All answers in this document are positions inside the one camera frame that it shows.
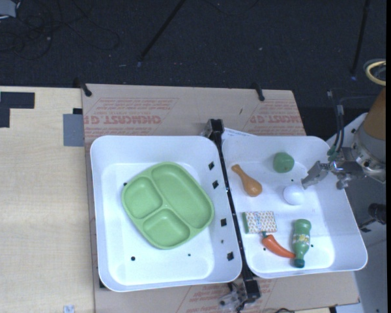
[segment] orange sausage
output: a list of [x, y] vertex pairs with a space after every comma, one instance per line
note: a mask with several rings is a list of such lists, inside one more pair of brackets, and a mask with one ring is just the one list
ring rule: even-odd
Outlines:
[[275, 240], [272, 234], [268, 234], [267, 236], [264, 236], [264, 238], [262, 239], [262, 245], [264, 245], [266, 249], [269, 249], [271, 252], [283, 258], [295, 258], [295, 254], [285, 249], [283, 246], [281, 246], [277, 242], [277, 240]]

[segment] green bottle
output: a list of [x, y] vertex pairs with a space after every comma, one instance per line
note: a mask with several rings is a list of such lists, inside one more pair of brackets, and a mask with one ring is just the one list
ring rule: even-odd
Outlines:
[[294, 223], [293, 250], [295, 253], [294, 266], [303, 268], [304, 255], [310, 247], [311, 222], [306, 219], [297, 219]]

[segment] white egg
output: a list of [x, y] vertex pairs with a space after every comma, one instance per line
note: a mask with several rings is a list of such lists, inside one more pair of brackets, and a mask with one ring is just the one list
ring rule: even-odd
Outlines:
[[291, 205], [301, 205], [304, 203], [304, 188], [302, 185], [289, 185], [284, 189], [283, 196]]

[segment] green plate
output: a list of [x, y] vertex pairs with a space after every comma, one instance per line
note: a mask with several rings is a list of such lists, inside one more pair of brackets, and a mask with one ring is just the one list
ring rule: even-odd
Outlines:
[[171, 249], [189, 241], [212, 221], [214, 206], [201, 185], [174, 162], [156, 164], [121, 194], [124, 210], [155, 247]]

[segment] black clip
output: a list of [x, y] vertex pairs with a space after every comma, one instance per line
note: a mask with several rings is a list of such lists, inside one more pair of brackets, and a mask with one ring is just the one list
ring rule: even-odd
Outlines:
[[260, 101], [265, 101], [265, 97], [263, 96], [263, 93], [262, 93], [262, 88], [258, 83], [254, 82], [252, 84], [251, 88], [254, 88], [256, 90], [256, 93], [258, 93]]
[[91, 92], [91, 90], [88, 89], [88, 87], [85, 85], [85, 83], [83, 83], [82, 81], [80, 81], [79, 78], [75, 78], [75, 79], [74, 79], [73, 86], [74, 86], [74, 88], [81, 88], [81, 90], [84, 92], [84, 95], [85, 95], [86, 97], [90, 97], [91, 95], [93, 95], [93, 93]]

